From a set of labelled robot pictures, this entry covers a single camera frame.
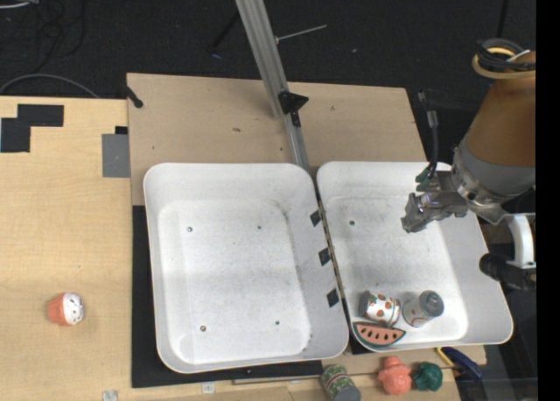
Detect white can with grey lid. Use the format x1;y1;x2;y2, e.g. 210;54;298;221
402;289;445;328

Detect green and white can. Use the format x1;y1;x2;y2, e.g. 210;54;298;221
319;363;362;401

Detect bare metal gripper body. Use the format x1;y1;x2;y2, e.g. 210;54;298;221
417;169;505;222

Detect pink toy figure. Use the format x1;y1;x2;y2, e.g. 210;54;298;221
376;355;414;396

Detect black cylinder on white bracket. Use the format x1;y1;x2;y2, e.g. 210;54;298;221
478;188;537;293

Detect white can with strawberry print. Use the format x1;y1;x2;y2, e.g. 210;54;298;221
358;290;402;327

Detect white plastic tray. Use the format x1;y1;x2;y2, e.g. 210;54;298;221
143;162;350;375
315;160;515;354

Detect red watermelon slice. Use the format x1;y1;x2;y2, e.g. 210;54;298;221
351;320;408;348

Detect brown cardboard board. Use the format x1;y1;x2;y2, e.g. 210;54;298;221
126;73;488;401

